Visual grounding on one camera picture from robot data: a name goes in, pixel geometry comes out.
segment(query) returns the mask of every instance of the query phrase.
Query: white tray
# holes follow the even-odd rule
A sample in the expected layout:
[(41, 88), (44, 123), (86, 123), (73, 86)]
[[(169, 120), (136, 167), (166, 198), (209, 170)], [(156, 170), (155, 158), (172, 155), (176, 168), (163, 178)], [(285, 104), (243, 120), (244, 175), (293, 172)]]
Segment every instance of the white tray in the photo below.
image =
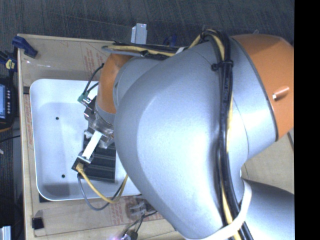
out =
[[(50, 201), (83, 198), (77, 172), (71, 167), (83, 150), (84, 131), (88, 127), (83, 114), (85, 106), (77, 101), (86, 84), (79, 80), (39, 79), (30, 87), (36, 185)], [(97, 89), (90, 92), (90, 98), (97, 95)], [(115, 163), (115, 183), (92, 181), (107, 197), (114, 195), (126, 176), (118, 154)], [(84, 180), (82, 185), (88, 198), (98, 197)], [(128, 178), (122, 195), (139, 194)]]

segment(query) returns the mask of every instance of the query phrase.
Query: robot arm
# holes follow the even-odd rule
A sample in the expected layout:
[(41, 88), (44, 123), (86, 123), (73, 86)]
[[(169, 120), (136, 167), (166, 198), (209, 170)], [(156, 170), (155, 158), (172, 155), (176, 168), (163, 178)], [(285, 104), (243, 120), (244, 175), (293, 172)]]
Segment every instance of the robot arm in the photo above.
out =
[[(96, 110), (113, 125), (126, 172), (186, 239), (216, 239), (211, 236), (239, 213), (229, 207), (228, 219), (221, 195), (221, 84), (228, 76), (213, 70), (224, 57), (215, 43), (162, 60), (111, 54), (98, 86)], [(262, 34), (234, 36), (228, 44), (233, 81), (227, 162), (234, 200), (241, 204), (245, 185), (252, 189), (246, 228), (234, 238), (294, 239), (294, 196), (240, 176), (248, 159), (293, 127), (294, 49)]]

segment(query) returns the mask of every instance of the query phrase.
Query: gray carpet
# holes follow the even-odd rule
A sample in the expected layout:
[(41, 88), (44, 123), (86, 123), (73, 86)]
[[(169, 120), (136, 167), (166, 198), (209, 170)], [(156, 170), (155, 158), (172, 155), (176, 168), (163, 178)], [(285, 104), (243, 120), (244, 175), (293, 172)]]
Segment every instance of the gray carpet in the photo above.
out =
[[(295, 0), (0, 0), (0, 20), (0, 50), (10, 52), (18, 33), (128, 41), (136, 23), (147, 24), (151, 44), (176, 34), (177, 46), (188, 45), (203, 25), (229, 35), (258, 30), (292, 43)], [(0, 75), (7, 75), (2, 65)], [(10, 136), (0, 133), (0, 140)], [(14, 194), (12, 145), (0, 143), (0, 195), (8, 198)], [(0, 227), (13, 225), (13, 205), (0, 202)]]

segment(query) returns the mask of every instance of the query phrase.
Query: gray cable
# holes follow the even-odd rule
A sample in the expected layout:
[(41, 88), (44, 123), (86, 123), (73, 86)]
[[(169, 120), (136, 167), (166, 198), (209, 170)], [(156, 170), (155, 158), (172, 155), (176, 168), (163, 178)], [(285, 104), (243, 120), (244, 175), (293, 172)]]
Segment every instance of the gray cable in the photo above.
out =
[(112, 49), (109, 49), (108, 46), (102, 46), (102, 50), (106, 51), (110, 54), (120, 54), (120, 55), (142, 57), (142, 55), (140, 53), (130, 52), (130, 51), (122, 51), (122, 50), (112, 50)]
[[(85, 191), (84, 191), (84, 187), (82, 186), (82, 183), (81, 183), (81, 175), (80, 175), (80, 173), (78, 173), (77, 178), (78, 178), (78, 185), (79, 185), (81, 194), (82, 194), (82, 196), (83, 196), (83, 198), (84, 198), (84, 201), (86, 202), (86, 204), (87, 204), (92, 210), (94, 210), (94, 211), (101, 211), (101, 210), (103, 210), (104, 208), (106, 208), (106, 207), (110, 204), (109, 202), (107, 202), (104, 206), (102, 206), (102, 207), (100, 207), (100, 208), (94, 207), (94, 206), (89, 202), (89, 200), (88, 200), (88, 198), (87, 198), (87, 195), (86, 195), (86, 193), (85, 193)], [(118, 190), (115, 192), (115, 194), (114, 194), (114, 196), (111, 198), (111, 200), (115, 199), (115, 197), (118, 195), (118, 193), (119, 193), (120, 190), (121, 190), (122, 185), (123, 185), (123, 182), (121, 183), (120, 187), (119, 187)]]

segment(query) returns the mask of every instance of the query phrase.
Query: black zip tie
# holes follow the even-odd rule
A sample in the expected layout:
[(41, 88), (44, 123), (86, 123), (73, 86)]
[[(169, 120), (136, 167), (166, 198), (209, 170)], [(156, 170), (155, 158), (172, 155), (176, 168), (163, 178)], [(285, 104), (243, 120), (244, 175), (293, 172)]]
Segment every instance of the black zip tie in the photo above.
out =
[(229, 64), (231, 67), (234, 66), (234, 62), (231, 59), (220, 61), (219, 63), (215, 63), (211, 65), (212, 71), (217, 71), (219, 69), (223, 69), (225, 65)]

